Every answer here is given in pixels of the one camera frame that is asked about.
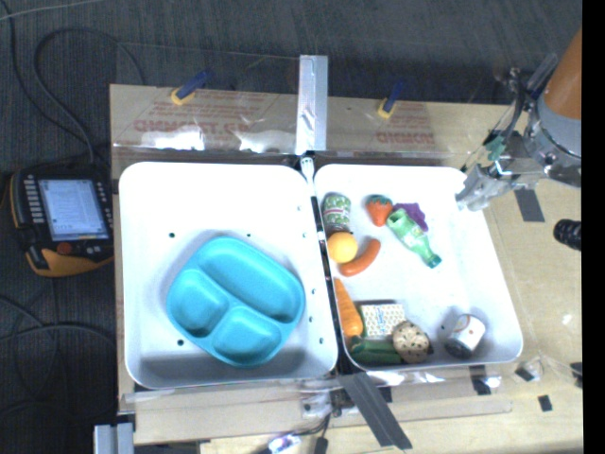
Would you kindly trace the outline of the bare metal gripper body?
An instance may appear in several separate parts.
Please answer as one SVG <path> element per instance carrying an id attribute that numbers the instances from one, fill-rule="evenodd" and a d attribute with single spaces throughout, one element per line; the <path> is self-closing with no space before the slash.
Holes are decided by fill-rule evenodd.
<path id="1" fill-rule="evenodd" d="M 542 179 L 581 187 L 581 121 L 550 111 L 511 112 L 487 138 L 488 173 L 512 188 Z"/>

